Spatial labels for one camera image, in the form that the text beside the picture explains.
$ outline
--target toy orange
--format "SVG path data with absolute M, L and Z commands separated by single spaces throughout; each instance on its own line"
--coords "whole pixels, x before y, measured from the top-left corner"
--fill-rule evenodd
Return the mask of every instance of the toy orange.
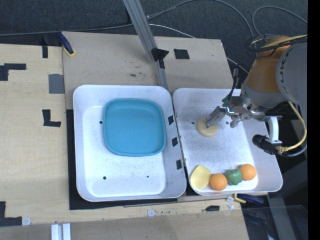
M 210 179 L 210 186 L 216 191 L 224 190 L 228 186 L 227 177 L 221 173 L 212 175 Z
M 240 171 L 242 172 L 242 179 L 244 181 L 251 181 L 257 175 L 257 169 L 251 164 L 242 165 Z

